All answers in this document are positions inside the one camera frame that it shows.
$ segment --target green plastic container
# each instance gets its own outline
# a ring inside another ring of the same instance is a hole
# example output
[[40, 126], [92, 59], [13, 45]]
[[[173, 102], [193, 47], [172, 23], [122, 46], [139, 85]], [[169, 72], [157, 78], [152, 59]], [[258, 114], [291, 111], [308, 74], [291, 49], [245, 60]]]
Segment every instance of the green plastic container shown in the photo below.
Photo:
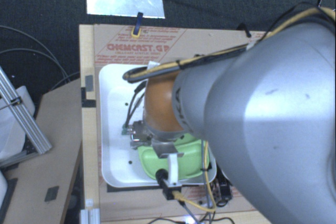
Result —
[[[174, 143], [178, 152], [184, 155], [178, 158], [179, 180], [188, 179], [202, 174], [202, 143], [191, 136], [185, 134], [181, 139]], [[159, 159], [151, 146], [140, 146], [138, 148], [142, 167], [146, 174], [155, 179], [155, 173], [159, 169], [168, 170], [168, 160]], [[209, 155], [207, 157], [207, 166], [209, 165]]]

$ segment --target green plate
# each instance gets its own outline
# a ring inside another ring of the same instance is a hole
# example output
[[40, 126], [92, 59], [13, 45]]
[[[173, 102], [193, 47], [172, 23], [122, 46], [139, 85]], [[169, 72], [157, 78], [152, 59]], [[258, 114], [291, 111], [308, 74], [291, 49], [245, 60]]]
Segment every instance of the green plate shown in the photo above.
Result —
[[[184, 155], [178, 158], [179, 180], [188, 179], [202, 174], [202, 143], [191, 136], [185, 134], [181, 139], [174, 143], [178, 152], [183, 152]], [[154, 149], [151, 146], [140, 146], [138, 148], [139, 157], [142, 167], [146, 174], [155, 179], [155, 173], [159, 169], [168, 170], [167, 159], [159, 159]], [[209, 155], [207, 158], [207, 166], [209, 165]]]

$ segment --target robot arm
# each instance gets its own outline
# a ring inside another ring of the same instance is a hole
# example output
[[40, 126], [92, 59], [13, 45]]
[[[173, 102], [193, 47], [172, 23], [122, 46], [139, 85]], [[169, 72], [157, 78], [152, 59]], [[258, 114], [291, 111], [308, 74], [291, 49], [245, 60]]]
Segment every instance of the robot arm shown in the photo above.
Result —
[[172, 86], [179, 125], [209, 141], [272, 223], [336, 219], [334, 30], [305, 20], [239, 56], [182, 70]]

